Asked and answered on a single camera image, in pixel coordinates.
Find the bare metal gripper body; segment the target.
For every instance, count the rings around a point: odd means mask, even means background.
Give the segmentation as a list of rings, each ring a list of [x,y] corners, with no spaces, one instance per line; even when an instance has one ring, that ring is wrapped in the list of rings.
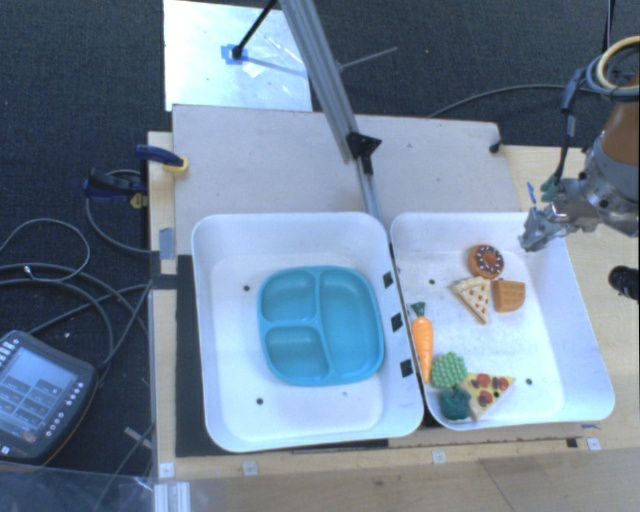
[[[610,183],[563,179],[555,214],[574,230],[592,232],[599,224],[626,236],[639,234],[638,188],[619,190]]]

